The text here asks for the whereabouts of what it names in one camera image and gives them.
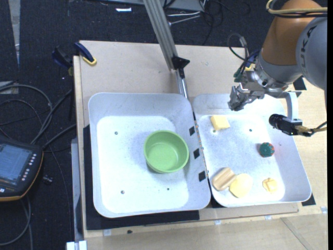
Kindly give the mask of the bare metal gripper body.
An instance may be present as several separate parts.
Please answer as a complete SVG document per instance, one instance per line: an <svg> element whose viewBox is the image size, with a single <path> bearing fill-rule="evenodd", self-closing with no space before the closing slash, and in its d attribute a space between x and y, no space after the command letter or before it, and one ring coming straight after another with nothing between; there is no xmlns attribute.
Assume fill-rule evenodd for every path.
<svg viewBox="0 0 333 250"><path fill-rule="evenodd" d="M278 98L289 86L288 83L280 82L270 77L266 72L258 70L243 72L239 82L242 90L251 97L257 97L259 99L264 95Z"/></svg>

